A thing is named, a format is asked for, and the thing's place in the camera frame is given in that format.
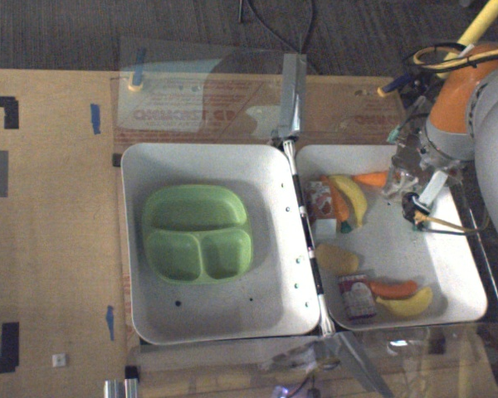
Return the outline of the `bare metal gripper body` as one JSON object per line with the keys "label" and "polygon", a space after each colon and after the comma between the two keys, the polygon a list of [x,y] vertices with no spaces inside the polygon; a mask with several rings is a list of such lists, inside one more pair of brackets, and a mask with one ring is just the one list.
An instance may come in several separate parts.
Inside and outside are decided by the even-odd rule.
{"label": "bare metal gripper body", "polygon": [[409,133],[397,141],[397,150],[392,157],[392,166],[399,175],[427,182],[432,169],[423,164],[422,144],[417,133]]}

